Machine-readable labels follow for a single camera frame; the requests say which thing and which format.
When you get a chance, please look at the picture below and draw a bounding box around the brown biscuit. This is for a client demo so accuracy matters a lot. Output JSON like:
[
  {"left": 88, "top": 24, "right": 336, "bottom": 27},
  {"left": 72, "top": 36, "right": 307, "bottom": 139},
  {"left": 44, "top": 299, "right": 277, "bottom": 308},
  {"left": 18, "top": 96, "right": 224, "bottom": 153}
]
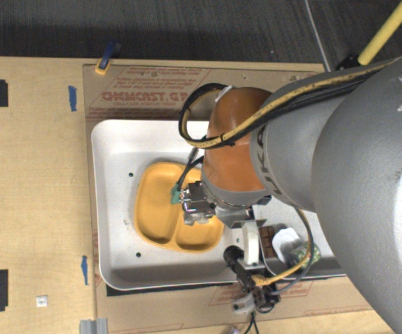
[{"left": 258, "top": 225, "right": 275, "bottom": 259}]

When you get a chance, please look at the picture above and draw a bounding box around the yellow divided plate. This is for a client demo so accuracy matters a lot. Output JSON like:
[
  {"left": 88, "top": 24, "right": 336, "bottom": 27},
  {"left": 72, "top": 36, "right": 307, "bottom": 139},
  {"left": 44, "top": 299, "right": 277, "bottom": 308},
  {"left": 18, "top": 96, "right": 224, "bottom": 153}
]
[{"left": 134, "top": 161, "right": 225, "bottom": 253}]

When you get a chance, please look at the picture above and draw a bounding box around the black block with thin wires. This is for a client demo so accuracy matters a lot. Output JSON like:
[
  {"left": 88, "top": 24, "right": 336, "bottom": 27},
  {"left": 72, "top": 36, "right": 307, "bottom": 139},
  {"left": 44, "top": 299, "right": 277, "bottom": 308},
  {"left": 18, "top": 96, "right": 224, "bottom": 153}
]
[{"left": 252, "top": 282, "right": 281, "bottom": 310}]

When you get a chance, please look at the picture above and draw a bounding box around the brown cardboard board red print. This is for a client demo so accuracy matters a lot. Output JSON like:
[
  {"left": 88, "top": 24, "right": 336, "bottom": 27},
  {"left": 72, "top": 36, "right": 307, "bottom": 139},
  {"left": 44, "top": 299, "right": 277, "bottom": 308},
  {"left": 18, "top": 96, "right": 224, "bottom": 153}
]
[{"left": 82, "top": 63, "right": 374, "bottom": 334}]

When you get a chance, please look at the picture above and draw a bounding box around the green patterned can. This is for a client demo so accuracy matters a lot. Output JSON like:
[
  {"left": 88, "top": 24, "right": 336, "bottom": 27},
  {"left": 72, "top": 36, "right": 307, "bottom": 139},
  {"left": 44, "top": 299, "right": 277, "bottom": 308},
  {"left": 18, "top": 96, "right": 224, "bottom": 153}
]
[{"left": 289, "top": 243, "right": 322, "bottom": 268}]

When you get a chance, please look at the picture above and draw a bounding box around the white crumpled packet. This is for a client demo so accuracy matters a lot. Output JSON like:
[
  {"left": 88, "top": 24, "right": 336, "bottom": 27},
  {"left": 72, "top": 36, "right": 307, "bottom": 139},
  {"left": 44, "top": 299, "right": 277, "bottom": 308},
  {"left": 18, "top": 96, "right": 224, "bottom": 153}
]
[{"left": 272, "top": 227, "right": 303, "bottom": 261}]

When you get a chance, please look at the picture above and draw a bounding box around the white plastic tray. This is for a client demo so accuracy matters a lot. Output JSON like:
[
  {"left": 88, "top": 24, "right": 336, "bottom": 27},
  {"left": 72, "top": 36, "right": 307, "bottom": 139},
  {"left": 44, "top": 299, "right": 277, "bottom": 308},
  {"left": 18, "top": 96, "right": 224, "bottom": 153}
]
[{"left": 90, "top": 118, "right": 264, "bottom": 291}]

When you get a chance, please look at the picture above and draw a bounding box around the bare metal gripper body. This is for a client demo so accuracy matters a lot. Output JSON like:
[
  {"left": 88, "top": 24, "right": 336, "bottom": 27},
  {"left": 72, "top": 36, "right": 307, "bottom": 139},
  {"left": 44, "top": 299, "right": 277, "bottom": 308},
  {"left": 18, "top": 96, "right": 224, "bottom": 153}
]
[{"left": 181, "top": 181, "right": 218, "bottom": 226}]

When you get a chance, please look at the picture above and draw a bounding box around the black cylinder on white bracket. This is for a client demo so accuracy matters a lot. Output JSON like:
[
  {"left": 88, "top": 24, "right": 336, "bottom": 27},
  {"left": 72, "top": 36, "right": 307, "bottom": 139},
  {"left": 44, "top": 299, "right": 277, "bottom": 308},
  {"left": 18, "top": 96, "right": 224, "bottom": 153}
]
[{"left": 223, "top": 219, "right": 268, "bottom": 288}]

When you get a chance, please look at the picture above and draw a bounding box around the yellow padded pole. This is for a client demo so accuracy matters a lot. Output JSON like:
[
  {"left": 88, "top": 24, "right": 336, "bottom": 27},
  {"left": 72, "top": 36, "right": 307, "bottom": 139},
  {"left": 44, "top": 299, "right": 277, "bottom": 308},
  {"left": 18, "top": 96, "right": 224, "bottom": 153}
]
[{"left": 338, "top": 0, "right": 402, "bottom": 71}]

